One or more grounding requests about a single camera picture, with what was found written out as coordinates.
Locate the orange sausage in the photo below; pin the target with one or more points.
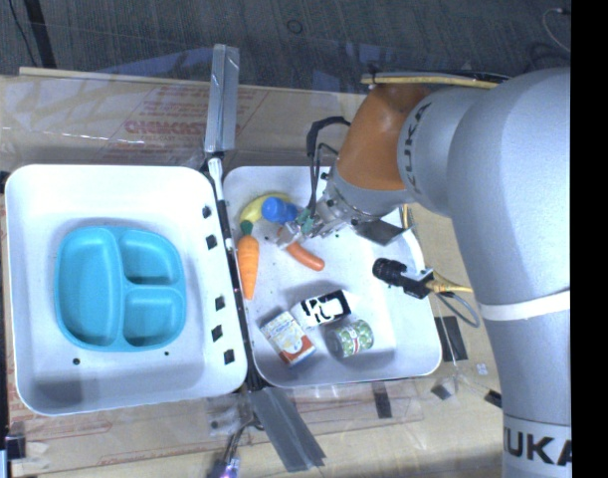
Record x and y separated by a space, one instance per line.
308 258

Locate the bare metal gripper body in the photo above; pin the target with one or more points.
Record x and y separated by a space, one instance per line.
328 217

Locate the green can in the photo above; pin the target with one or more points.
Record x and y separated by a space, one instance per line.
350 339

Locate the white plastic tray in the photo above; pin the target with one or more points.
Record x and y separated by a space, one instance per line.
383 361
35 267

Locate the black and white carton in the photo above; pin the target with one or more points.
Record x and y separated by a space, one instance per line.
323 309

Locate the black cylinder on white bracket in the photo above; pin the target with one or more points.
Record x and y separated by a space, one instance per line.
398 274

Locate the orange carrot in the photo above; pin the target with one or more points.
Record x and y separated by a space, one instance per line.
248 262

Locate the yellow banana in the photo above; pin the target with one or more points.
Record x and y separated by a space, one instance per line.
251 208

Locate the orange and white can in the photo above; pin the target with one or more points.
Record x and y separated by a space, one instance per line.
288 339

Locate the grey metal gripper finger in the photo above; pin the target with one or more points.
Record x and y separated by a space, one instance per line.
300 232
285 237

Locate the thin black and white rod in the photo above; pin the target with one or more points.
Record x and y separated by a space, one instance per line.
232 267

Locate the blue divided plate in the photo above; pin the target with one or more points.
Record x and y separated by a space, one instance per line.
89 287

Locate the brown cardboard board red print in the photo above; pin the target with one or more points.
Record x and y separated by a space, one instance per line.
109 117

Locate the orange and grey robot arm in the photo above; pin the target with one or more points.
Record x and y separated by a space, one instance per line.
507 192

